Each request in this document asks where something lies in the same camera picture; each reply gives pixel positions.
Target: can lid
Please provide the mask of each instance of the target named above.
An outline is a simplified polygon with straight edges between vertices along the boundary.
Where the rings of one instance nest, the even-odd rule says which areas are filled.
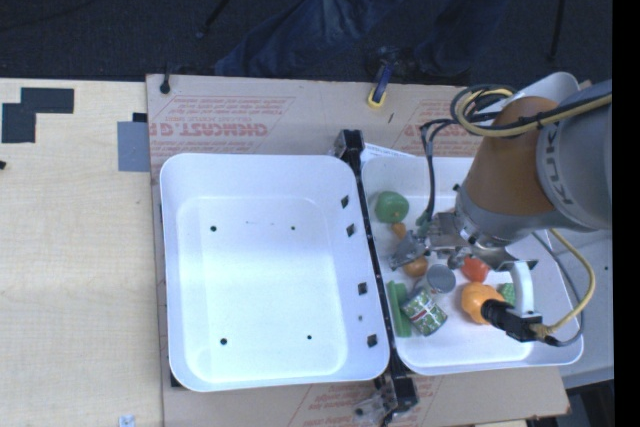
[[[446,265],[437,263],[429,266],[427,281],[431,288],[440,293],[447,293],[455,288],[456,275]]]

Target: green ball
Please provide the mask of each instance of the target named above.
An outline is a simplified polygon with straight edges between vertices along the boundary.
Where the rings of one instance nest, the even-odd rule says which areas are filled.
[[[409,201],[393,191],[384,191],[376,201],[376,217],[382,223],[399,223],[409,212]]]

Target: green can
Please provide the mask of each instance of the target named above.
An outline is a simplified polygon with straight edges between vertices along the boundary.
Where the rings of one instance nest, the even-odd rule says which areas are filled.
[[[447,320],[447,314],[424,287],[416,288],[400,308],[424,336],[435,333]]]

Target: black floor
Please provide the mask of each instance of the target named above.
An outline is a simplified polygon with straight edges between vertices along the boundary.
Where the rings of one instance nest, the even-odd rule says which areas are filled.
[[[15,78],[144,80],[167,62],[206,67],[256,24],[298,0],[0,0],[0,75]],[[407,0],[350,51],[298,78],[370,81],[366,50],[407,46],[429,31],[443,0]],[[558,0],[512,0],[475,83],[526,86],[554,71],[581,82],[612,76],[613,0],[566,0],[557,55]]]

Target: light wood surface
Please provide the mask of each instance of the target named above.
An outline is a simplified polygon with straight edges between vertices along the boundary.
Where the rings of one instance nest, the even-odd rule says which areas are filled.
[[[162,425],[149,173],[118,171],[117,123],[144,83],[72,87],[73,114],[37,114],[35,143],[0,144],[0,424]]]

